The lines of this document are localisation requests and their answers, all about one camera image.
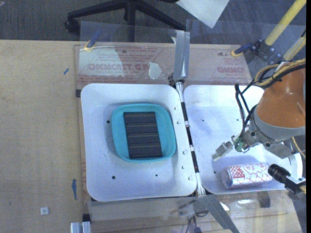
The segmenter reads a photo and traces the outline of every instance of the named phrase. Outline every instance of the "teal plate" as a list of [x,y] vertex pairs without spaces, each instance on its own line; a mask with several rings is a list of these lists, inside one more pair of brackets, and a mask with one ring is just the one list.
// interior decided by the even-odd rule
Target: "teal plate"
[[[123,113],[154,112],[159,132],[162,157],[130,159]],[[170,114],[162,106],[151,103],[133,103],[119,106],[111,118],[113,142],[120,158],[128,162],[154,162],[169,159],[176,151],[176,138]]]

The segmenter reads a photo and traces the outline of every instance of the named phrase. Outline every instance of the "white tray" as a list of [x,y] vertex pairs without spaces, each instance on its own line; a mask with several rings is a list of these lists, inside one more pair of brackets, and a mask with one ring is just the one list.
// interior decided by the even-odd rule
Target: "white tray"
[[[86,185],[97,201],[188,196],[196,189],[189,142],[178,93],[168,85],[98,84],[81,92],[86,148]],[[128,103],[155,103],[171,114],[177,150],[151,163],[121,159],[112,140],[111,115]]]
[[[250,87],[244,94],[248,107],[256,105],[263,90]],[[252,191],[282,190],[284,184],[275,180],[250,188],[227,190],[222,184],[220,171],[229,165],[268,162],[277,164],[291,172],[289,159],[280,159],[264,149],[262,145],[246,153],[232,150],[225,157],[213,161],[211,155],[223,143],[242,130],[242,121],[232,85],[190,85],[184,90],[190,131],[202,183],[213,194],[242,193]]]

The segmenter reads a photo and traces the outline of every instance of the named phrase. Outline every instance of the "office chair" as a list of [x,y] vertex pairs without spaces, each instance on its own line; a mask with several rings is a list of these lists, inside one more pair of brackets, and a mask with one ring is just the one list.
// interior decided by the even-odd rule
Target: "office chair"
[[[179,0],[159,0],[159,1],[174,3]],[[186,26],[170,18],[169,16],[162,13],[158,9],[145,3],[143,0],[112,0],[97,5],[93,5],[84,9],[69,12],[67,16],[67,21],[65,22],[65,28],[70,33],[76,33],[79,31],[80,26],[78,21],[75,20],[75,18],[118,9],[124,9],[124,20],[127,21],[127,25],[129,26],[135,26],[135,14],[136,10],[138,10],[159,21],[164,22],[165,24],[175,29],[184,31],[186,30]],[[129,36],[129,38],[131,38],[133,41],[134,33],[131,32],[130,34],[131,35]]]

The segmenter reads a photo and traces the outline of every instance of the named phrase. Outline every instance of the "wooden table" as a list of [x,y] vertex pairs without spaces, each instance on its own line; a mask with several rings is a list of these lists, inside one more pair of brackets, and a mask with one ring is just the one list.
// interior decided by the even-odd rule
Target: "wooden table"
[[[82,221],[83,178],[74,55],[74,46],[78,44],[0,40],[3,232],[62,233],[69,232],[72,222]],[[265,210],[259,210],[251,217],[232,215],[237,228],[241,232],[300,233],[292,201],[285,191],[278,192],[277,197],[282,198],[283,205],[278,211],[284,213],[271,215],[269,210],[265,215]],[[219,199],[230,200],[226,196]],[[48,207],[49,214],[42,216],[41,207]],[[229,232],[216,225],[215,220],[206,218],[201,228],[204,232]],[[145,229],[140,232],[160,232],[154,227],[142,227]],[[161,227],[162,232],[185,230],[178,224]]]

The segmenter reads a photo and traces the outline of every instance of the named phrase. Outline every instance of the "black rectangular object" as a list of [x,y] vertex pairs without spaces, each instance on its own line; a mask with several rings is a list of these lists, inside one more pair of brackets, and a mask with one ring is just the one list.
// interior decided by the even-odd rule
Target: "black rectangular object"
[[130,159],[162,157],[155,112],[124,112]]

